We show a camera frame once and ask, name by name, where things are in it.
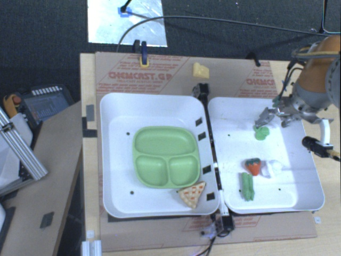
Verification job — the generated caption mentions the brown cardboard board, red print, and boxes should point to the brown cardboard board, red print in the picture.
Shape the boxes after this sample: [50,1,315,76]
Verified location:
[94,51,319,253]

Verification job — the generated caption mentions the toy pizza slice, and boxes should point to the toy pizza slice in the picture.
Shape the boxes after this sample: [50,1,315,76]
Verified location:
[177,180,207,210]

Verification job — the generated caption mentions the green divided plate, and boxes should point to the green divided plate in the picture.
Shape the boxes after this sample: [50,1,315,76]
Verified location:
[132,125,201,189]

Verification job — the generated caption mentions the black cylinder on white bracket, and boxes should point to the black cylinder on white bracket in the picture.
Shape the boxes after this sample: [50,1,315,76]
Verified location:
[302,117,335,158]

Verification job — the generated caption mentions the white plastic tray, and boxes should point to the white plastic tray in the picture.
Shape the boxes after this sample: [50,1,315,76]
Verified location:
[99,92,221,219]
[207,97,326,215]

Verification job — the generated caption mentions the green broccoli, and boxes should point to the green broccoli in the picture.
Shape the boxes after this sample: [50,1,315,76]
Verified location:
[253,125,271,142]

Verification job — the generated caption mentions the black block with thin wires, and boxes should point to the black block with thin wires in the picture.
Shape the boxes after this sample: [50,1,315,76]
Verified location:
[192,82,212,99]
[214,214,236,237]

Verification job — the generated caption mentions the white crumpled lump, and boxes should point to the white crumpled lump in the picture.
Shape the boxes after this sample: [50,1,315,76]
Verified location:
[262,159,283,179]

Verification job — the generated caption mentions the yellow cheese wedge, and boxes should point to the yellow cheese wedge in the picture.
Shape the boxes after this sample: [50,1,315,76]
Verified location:
[192,61,210,79]

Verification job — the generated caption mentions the green bean pods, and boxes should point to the green bean pods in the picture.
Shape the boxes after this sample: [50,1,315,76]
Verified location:
[240,172,255,202]

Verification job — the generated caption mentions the thin black and white rod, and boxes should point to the thin black and white rod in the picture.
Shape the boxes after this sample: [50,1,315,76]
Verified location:
[200,88,230,218]

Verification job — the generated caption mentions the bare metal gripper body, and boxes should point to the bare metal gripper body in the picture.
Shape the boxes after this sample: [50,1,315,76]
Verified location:
[275,97,321,124]

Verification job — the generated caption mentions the red strawberry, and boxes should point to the red strawberry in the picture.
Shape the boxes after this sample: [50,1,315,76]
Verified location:
[245,157,262,177]

